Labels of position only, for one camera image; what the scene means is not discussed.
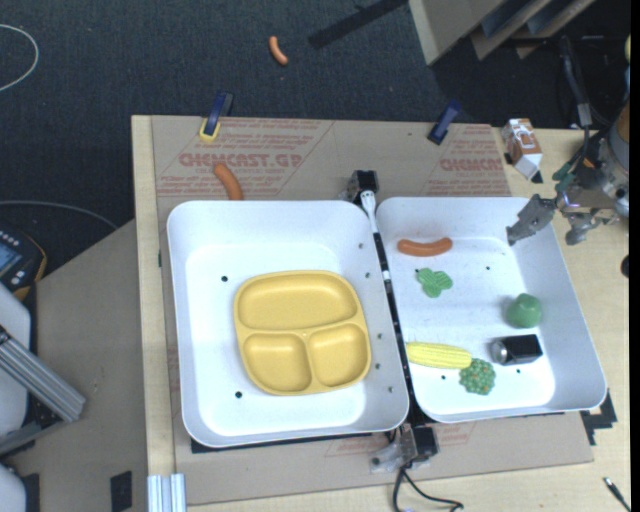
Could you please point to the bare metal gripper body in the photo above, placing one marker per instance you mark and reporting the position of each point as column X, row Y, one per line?
column 592, row 197

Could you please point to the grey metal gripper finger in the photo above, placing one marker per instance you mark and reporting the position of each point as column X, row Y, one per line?
column 531, row 219
column 580, row 231

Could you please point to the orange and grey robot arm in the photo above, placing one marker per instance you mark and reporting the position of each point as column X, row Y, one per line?
column 621, row 142

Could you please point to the brown and white carton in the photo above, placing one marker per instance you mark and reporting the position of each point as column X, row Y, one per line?
column 524, row 147

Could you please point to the green toy pepper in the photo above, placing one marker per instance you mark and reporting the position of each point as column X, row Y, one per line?
column 524, row 311

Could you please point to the orange toy sausage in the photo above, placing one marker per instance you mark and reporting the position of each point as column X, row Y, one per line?
column 230, row 182
column 424, row 247
column 278, row 50

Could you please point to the white plastic tray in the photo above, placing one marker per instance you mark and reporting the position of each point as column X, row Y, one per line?
column 475, row 320
column 210, row 320

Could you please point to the green toy lettuce leaf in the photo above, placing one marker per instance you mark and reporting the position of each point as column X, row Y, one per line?
column 434, row 283

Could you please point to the black can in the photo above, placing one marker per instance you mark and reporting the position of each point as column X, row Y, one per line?
column 522, row 349

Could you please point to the thin black and white rod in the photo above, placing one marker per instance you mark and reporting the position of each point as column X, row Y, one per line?
column 385, row 270

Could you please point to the yellow toy corn cob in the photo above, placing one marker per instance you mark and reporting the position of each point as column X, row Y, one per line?
column 437, row 355

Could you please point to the green toy peas cluster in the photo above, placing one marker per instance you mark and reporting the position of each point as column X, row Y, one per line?
column 477, row 376

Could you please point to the yellow divided plate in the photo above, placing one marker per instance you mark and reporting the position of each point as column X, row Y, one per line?
column 300, row 330

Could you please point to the brown cardboard board red print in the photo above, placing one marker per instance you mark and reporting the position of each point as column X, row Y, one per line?
column 280, row 470

